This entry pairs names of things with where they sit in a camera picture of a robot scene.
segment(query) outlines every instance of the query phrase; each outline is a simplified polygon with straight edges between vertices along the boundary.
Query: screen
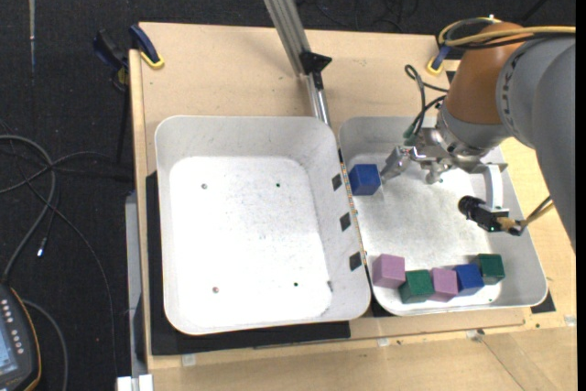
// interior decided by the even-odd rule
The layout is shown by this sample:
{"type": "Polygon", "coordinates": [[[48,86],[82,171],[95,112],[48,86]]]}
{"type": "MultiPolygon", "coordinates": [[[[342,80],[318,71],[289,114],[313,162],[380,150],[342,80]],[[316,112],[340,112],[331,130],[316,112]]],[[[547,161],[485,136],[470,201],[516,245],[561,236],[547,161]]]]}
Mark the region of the screen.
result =
{"type": "Polygon", "coordinates": [[[0,320],[0,376],[13,372],[18,368],[16,362],[12,359],[12,351],[8,348],[9,343],[4,324],[0,320]]]}

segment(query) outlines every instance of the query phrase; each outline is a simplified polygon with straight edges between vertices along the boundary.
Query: cube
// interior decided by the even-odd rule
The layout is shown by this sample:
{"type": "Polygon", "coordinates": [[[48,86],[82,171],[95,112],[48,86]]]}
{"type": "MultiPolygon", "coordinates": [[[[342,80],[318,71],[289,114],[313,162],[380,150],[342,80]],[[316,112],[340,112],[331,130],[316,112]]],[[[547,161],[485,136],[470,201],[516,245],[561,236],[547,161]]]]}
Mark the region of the cube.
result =
{"type": "Polygon", "coordinates": [[[484,287],[483,276],[480,273],[480,268],[475,263],[461,264],[455,266],[453,270],[458,275],[459,296],[466,297],[474,295],[484,287]]]}
{"type": "Polygon", "coordinates": [[[422,303],[433,295],[429,271],[425,269],[411,270],[405,273],[405,283],[399,287],[403,303],[422,303]]]}
{"type": "Polygon", "coordinates": [[[479,254],[473,262],[480,268],[484,284],[496,285],[505,278],[505,266],[501,255],[479,254]]]}
{"type": "Polygon", "coordinates": [[[429,299],[445,302],[458,295],[458,274],[456,271],[434,267],[431,269],[430,275],[435,293],[429,299]]]}
{"type": "Polygon", "coordinates": [[[381,185],[378,167],[374,164],[354,165],[348,179],[354,196],[372,196],[381,185]]]}
{"type": "Polygon", "coordinates": [[[399,288],[405,283],[405,258],[398,255],[380,255],[373,262],[373,285],[399,288]]]}

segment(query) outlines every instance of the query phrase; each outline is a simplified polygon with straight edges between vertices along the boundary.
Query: dark carpet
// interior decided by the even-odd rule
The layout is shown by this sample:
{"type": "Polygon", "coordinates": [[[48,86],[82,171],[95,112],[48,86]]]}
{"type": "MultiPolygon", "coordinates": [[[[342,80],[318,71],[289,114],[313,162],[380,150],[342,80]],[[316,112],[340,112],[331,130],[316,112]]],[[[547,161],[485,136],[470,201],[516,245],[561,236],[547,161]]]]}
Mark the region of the dark carpet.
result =
{"type": "MultiPolygon", "coordinates": [[[[67,220],[44,218],[15,262],[10,285],[43,306],[62,328],[69,347],[69,389],[110,390],[117,375],[130,374],[127,313],[135,305],[127,302],[125,197],[133,189],[132,153],[126,133],[122,164],[113,163],[123,96],[94,56],[92,39],[107,28],[127,49],[127,28],[140,20],[239,26],[271,26],[271,21],[262,0],[36,0],[32,71],[28,0],[0,1],[0,118],[53,159],[79,151],[101,154],[63,163],[55,203],[67,220]],[[46,233],[46,252],[38,258],[46,233]]],[[[437,34],[453,21],[489,14],[525,26],[576,23],[576,0],[542,5],[540,0],[298,0],[298,9],[306,28],[390,33],[437,34]]],[[[27,184],[3,191],[23,180],[21,170],[30,176],[41,168],[34,151],[20,144],[14,151],[21,157],[0,146],[3,270],[43,208],[27,184]]],[[[47,175],[32,185],[47,197],[47,175]]],[[[31,315],[43,355],[38,389],[60,389],[57,335],[46,319],[35,311],[31,315]]]]}

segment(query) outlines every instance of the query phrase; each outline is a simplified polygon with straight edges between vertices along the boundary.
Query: black bracket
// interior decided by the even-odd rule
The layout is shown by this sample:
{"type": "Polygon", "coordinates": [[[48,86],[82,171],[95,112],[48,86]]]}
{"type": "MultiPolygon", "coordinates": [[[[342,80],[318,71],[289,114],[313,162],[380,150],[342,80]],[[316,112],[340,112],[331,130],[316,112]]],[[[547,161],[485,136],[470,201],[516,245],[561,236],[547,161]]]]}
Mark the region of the black bracket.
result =
{"type": "Polygon", "coordinates": [[[318,90],[323,90],[323,79],[321,78],[321,71],[323,71],[331,62],[331,58],[305,50],[299,54],[299,58],[301,59],[301,65],[303,66],[303,71],[306,73],[306,75],[313,75],[315,88],[318,90]]]}

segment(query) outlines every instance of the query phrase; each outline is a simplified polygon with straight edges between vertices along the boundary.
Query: pink block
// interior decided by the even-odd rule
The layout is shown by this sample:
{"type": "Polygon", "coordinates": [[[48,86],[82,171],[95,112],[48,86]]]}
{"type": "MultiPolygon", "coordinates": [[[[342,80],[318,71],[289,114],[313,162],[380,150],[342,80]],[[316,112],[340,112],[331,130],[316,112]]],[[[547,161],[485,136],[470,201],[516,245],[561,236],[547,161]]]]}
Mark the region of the pink block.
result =
{"type": "Polygon", "coordinates": [[[405,258],[380,255],[373,262],[373,284],[378,287],[399,288],[405,283],[405,258]]]}
{"type": "Polygon", "coordinates": [[[434,267],[431,269],[431,283],[436,293],[429,299],[435,301],[449,301],[458,295],[458,274],[451,269],[434,267]]]}

